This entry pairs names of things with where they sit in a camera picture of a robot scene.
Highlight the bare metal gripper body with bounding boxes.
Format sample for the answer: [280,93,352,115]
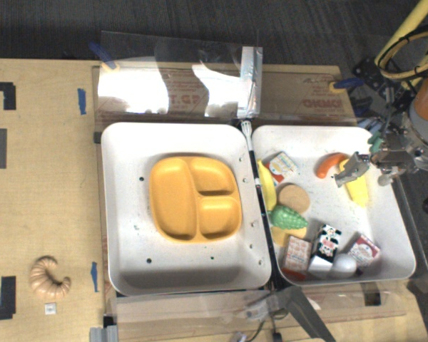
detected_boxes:
[370,133,428,176]

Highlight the yellow wedge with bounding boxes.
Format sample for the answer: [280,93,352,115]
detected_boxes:
[338,158,371,209]

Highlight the orange sausage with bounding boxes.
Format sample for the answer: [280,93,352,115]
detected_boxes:
[315,152,350,180]

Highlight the white plastic tray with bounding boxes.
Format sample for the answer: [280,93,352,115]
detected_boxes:
[251,125,417,286]
[100,121,273,297]

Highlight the tan round biscuit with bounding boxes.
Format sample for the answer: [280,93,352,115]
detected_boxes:
[277,183,312,214]

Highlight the white carton, red blue print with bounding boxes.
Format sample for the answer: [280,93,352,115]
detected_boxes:
[264,151,299,187]

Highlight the black and white cow carton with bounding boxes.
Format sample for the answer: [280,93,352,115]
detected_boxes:
[307,223,343,279]

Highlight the green grapes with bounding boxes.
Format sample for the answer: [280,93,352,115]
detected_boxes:
[268,204,310,231]

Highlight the red and white carton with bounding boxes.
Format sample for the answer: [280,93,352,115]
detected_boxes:
[347,234,382,269]

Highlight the yellow banana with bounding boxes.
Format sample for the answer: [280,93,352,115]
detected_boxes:
[256,159,279,212]

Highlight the white egg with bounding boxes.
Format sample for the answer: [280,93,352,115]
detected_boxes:
[328,253,359,280]

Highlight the yellow flat slice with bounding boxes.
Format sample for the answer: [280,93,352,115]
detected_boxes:
[270,225,308,247]

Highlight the orange patterned carton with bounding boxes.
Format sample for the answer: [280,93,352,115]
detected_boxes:
[281,234,314,274]

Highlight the thin black and white rod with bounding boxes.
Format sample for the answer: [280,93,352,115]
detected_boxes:
[240,119,283,289]

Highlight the small red item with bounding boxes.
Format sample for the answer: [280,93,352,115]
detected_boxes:
[280,266,308,282]

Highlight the yellow divided plate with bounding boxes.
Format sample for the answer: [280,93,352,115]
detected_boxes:
[148,155,243,243]

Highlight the beige croissant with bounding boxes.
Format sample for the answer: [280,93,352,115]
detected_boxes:
[29,255,72,303]

